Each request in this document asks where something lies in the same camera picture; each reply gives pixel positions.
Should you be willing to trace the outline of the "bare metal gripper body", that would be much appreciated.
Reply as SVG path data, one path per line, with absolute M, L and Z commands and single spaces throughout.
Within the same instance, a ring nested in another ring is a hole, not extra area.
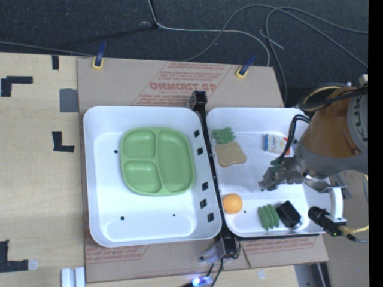
M 271 190 L 282 184 L 305 184 L 314 190 L 327 190 L 329 187 L 328 177 L 310 169 L 303 160 L 285 157 L 277 158 L 270 164 Z

